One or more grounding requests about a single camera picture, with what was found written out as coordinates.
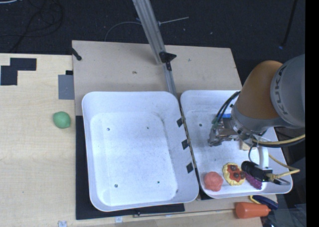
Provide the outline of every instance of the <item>dark background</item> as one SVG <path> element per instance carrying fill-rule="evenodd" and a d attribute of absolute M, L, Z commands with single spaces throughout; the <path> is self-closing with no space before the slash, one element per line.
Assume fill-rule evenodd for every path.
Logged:
<path fill-rule="evenodd" d="M 306 0 L 151 2 L 160 22 L 189 17 L 160 26 L 166 45 L 230 48 L 242 83 L 264 60 L 285 62 L 305 53 Z M 114 27 L 128 21 L 137 21 L 132 0 L 2 3 L 0 52 L 71 55 L 72 40 L 104 41 L 106 35 L 106 41 L 148 43 L 140 25 L 125 23 Z M 305 132 L 276 131 L 280 140 Z M 285 195 L 287 207 L 293 208 L 306 203 L 305 144 L 285 148 L 284 154 L 288 164 L 301 162 L 304 168 L 302 174 L 293 175 L 298 180 L 292 192 Z"/>

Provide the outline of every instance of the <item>wooden table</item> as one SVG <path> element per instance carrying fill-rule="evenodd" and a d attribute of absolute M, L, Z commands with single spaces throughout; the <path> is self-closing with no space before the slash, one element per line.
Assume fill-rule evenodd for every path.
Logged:
<path fill-rule="evenodd" d="M 18 71 L 17 85 L 0 85 L 2 226 L 54 227 L 59 221 L 66 221 L 68 227 L 117 226 L 114 217 L 75 218 L 75 116 L 81 115 L 79 102 L 85 93 L 100 88 L 166 90 L 163 72 L 155 65 L 148 44 L 74 41 L 73 47 L 82 61 L 75 62 L 70 55 L 0 54 L 2 66 L 10 65 L 10 58 L 37 61 L 36 71 Z M 177 54 L 172 68 L 179 94 L 188 89 L 241 88 L 230 49 L 168 45 L 166 50 Z M 92 62 L 103 56 L 108 64 L 98 66 L 105 72 L 90 69 Z M 74 70 L 75 100 L 59 99 L 58 75 L 66 70 Z M 80 79 L 82 72 L 87 79 Z M 100 83 L 91 75 L 97 75 Z M 70 115 L 69 128 L 54 125 L 52 115 L 58 111 Z M 259 218 L 236 218 L 233 209 L 239 201 L 249 200 L 198 199 L 186 203 L 182 213 L 123 216 L 121 226 L 261 226 Z"/>

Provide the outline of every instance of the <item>green round object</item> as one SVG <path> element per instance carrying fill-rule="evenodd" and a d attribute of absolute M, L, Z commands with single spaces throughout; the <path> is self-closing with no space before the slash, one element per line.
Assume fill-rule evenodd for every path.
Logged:
<path fill-rule="evenodd" d="M 60 129 L 68 128 L 71 124 L 71 118 L 66 112 L 57 112 L 53 114 L 53 121 Z"/>

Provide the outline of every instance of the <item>orange cylinder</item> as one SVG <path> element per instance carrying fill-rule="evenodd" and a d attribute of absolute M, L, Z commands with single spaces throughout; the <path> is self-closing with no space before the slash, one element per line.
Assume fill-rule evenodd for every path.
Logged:
<path fill-rule="evenodd" d="M 238 202 L 235 206 L 236 215 L 239 218 L 266 217 L 271 209 L 264 204 L 250 202 Z"/>

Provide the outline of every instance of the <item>black bracket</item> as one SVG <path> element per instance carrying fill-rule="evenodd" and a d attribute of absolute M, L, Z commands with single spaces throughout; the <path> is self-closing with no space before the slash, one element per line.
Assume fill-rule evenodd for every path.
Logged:
<path fill-rule="evenodd" d="M 171 62 L 174 58 L 176 58 L 177 56 L 176 56 L 175 54 L 162 51 L 162 52 L 159 53 L 159 57 L 160 57 L 162 63 L 166 63 L 166 68 L 167 68 L 167 70 L 168 70 L 168 71 L 171 71 L 170 62 Z"/>

